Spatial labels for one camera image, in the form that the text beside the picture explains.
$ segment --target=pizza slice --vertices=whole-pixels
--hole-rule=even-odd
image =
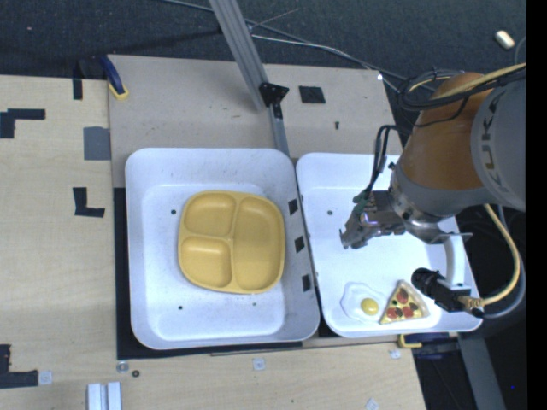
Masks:
[[[412,285],[401,280],[390,296],[379,322],[390,324],[401,320],[426,318],[427,316],[429,316],[429,310],[420,294]]]

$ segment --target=wooden table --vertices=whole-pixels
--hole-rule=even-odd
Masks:
[[[70,79],[3,76],[0,91],[2,113],[46,111],[0,138],[0,344],[11,345],[11,372],[52,374],[51,384],[0,389],[0,409],[85,408],[86,385],[107,382],[121,383],[126,410],[425,408],[412,353],[394,342],[311,339],[298,349],[128,360],[117,372],[112,165],[86,160],[83,140],[84,128],[110,127],[106,82],[83,80],[82,100]],[[103,217],[74,214],[75,187]]]

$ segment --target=white tray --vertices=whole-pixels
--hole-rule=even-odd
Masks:
[[[190,283],[179,268],[177,239],[185,201],[204,190],[254,193],[285,221],[285,270],[258,295],[234,295]],[[274,149],[141,149],[126,163],[131,323],[152,349],[302,341],[320,320],[292,161]]]
[[[389,157],[388,164],[391,161],[396,162],[397,156]],[[344,312],[341,301],[347,284],[361,287],[365,284],[387,302],[397,281],[404,279],[410,283],[411,275],[418,267],[446,274],[444,246],[427,245],[408,233],[373,238],[361,249],[343,248],[338,230],[344,230],[344,223],[355,205],[352,199],[367,186],[372,165],[371,155],[327,153],[307,154],[297,163],[297,181],[326,323],[343,337],[476,329],[480,319],[464,312],[447,313],[425,296],[423,299],[430,315],[424,319],[380,325],[377,321],[351,318]],[[391,170],[386,169],[374,189],[387,190],[390,174]],[[458,231],[454,218],[444,221],[442,227],[445,231]],[[463,243],[456,240],[456,245],[463,249],[456,256],[465,260],[465,283],[472,287],[472,295],[477,296]]]

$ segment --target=blue clamp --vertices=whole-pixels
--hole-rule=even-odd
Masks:
[[[118,74],[118,71],[116,70],[116,67],[114,67],[112,61],[107,56],[101,56],[99,61],[101,62],[101,67],[109,80],[109,89],[112,95],[117,100],[123,100],[129,96],[129,90],[121,82],[120,75]]]

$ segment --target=yellow plate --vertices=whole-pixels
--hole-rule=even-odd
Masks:
[[[270,200],[236,191],[204,191],[184,207],[179,265],[195,285],[230,293],[262,293],[285,264],[283,215]]]

